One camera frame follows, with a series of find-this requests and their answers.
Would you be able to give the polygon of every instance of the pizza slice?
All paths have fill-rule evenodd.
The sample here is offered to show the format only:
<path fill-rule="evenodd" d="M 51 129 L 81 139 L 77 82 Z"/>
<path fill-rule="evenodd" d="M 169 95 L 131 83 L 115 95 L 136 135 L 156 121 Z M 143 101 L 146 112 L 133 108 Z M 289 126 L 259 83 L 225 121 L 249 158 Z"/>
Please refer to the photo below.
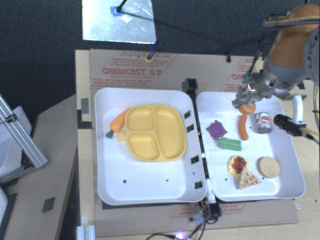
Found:
<path fill-rule="evenodd" d="M 258 183 L 260 183 L 260 180 L 258 180 L 256 176 L 254 176 L 246 167 L 244 167 L 239 175 L 238 189 L 243 189 Z"/>

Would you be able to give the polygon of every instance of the soda can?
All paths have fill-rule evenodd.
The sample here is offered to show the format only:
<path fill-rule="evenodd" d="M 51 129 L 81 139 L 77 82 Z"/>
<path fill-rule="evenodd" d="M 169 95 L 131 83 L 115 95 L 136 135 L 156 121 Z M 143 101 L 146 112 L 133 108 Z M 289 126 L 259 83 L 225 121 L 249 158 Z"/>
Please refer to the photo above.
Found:
<path fill-rule="evenodd" d="M 271 121 L 268 113 L 261 112 L 255 114 L 255 124 L 259 134 L 267 134 L 271 132 Z"/>

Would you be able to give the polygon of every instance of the white plastic tray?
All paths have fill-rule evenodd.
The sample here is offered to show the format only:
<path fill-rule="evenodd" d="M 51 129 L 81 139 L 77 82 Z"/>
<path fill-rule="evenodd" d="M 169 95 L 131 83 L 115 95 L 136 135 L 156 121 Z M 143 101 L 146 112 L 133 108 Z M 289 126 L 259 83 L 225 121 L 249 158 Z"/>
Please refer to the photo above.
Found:
<path fill-rule="evenodd" d="M 110 205 L 198 202 L 207 192 L 201 150 L 190 97 L 177 90 L 104 88 L 94 99 L 98 193 Z M 146 104 L 172 106 L 187 132 L 185 154 L 173 161 L 145 162 L 134 158 L 116 137 L 106 138 L 111 121 L 126 108 Z"/>
<path fill-rule="evenodd" d="M 259 134 L 256 130 L 255 113 L 267 112 L 271 120 L 278 114 L 284 114 L 277 98 L 256 102 L 255 113 L 249 115 L 246 121 L 249 139 L 241 141 L 241 151 L 219 148 L 206 130 L 218 120 L 228 132 L 224 137 L 240 140 L 238 121 L 241 113 L 231 103 L 235 97 L 235 93 L 229 92 L 202 92 L 196 99 L 213 193 L 226 202 L 301 197 L 306 186 L 291 136 L 276 125 L 272 125 L 272 131 L 268 134 Z M 250 171 L 261 183 L 237 189 L 238 179 L 228 172 L 227 167 L 231 156 L 244 157 L 249 163 Z M 260 157 L 275 158 L 281 168 L 280 175 L 263 178 L 257 168 Z"/>

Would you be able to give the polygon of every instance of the dark backdrop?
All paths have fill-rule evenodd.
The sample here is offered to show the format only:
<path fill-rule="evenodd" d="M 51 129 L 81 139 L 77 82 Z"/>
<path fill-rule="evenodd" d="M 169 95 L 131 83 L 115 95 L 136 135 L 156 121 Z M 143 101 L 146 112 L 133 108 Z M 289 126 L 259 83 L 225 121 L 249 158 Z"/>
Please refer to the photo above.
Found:
<path fill-rule="evenodd" d="M 264 18 L 305 0 L 151 1 L 162 52 L 253 56 L 257 41 L 275 34 L 262 27 Z M 82 0 L 0 0 L 0 94 L 32 123 L 76 92 L 75 50 L 91 48 L 151 45 L 82 40 Z"/>

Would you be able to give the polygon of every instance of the toy sausage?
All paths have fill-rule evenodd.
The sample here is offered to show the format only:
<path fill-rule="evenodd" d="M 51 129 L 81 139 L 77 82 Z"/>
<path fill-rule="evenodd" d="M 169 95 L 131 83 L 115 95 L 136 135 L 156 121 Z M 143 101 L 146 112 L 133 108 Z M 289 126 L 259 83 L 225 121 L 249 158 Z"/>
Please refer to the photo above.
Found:
<path fill-rule="evenodd" d="M 246 131 L 246 121 L 247 121 L 247 116 L 243 114 L 239 120 L 239 133 L 243 141 L 246 141 L 249 138 Z"/>

